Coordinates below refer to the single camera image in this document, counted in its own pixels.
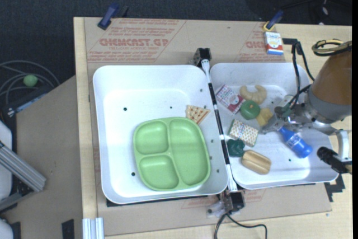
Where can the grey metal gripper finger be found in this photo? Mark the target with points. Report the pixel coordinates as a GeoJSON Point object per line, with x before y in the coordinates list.
{"type": "Point", "coordinates": [270, 126]}
{"type": "Point", "coordinates": [291, 123]}

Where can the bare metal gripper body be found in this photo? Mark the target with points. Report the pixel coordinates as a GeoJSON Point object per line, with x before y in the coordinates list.
{"type": "Point", "coordinates": [303, 117]}

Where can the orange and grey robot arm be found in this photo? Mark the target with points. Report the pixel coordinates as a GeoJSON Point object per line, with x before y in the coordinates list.
{"type": "Point", "coordinates": [331, 84]}

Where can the pale yellow toy food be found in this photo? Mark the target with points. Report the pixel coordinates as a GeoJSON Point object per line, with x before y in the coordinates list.
{"type": "Point", "coordinates": [265, 117]}

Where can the blue plastic bottle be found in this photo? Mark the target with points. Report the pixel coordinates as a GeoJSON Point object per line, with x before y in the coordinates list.
{"type": "Point", "coordinates": [297, 144]}

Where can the green toy doughnut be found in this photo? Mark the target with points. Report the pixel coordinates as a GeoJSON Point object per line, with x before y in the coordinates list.
{"type": "Point", "coordinates": [249, 110]}

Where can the white packet with orange dots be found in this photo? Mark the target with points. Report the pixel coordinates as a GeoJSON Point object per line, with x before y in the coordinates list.
{"type": "Point", "coordinates": [243, 133]}

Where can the tan toy croissant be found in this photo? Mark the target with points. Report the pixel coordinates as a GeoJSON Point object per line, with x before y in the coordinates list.
{"type": "Point", "coordinates": [256, 93]}

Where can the tan toy bread roll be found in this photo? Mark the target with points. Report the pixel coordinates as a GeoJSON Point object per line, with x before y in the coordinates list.
{"type": "Point", "coordinates": [256, 162]}

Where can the dark green toy broccoli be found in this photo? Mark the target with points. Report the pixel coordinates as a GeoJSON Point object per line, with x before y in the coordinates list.
{"type": "Point", "coordinates": [235, 147]}

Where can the white plastic tray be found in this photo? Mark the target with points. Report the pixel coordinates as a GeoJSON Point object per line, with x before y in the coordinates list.
{"type": "Point", "coordinates": [123, 98]}
{"type": "Point", "coordinates": [282, 170]}

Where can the white and pink carton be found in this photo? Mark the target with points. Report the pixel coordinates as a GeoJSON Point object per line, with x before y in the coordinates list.
{"type": "Point", "coordinates": [228, 98]}

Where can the thin black and white rod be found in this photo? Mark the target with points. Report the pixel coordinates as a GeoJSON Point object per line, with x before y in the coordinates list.
{"type": "Point", "coordinates": [216, 109]}

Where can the toy pizza slice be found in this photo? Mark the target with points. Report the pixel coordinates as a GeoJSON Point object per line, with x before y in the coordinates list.
{"type": "Point", "coordinates": [197, 113]}

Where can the white orange and blue carton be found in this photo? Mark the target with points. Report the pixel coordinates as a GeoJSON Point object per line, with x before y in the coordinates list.
{"type": "Point", "coordinates": [273, 42]}

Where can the green divided plate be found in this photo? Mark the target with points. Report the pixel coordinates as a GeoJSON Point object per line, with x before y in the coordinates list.
{"type": "Point", "coordinates": [184, 148]}

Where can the brown cardboard board red print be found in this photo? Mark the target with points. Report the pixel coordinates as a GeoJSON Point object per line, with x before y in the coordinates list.
{"type": "Point", "coordinates": [156, 36]}

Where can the green ball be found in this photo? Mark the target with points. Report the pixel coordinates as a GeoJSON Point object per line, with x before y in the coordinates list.
{"type": "Point", "coordinates": [30, 80]}

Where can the black cylinder on white bracket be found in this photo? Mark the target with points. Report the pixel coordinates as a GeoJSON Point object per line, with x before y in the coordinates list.
{"type": "Point", "coordinates": [334, 158]}

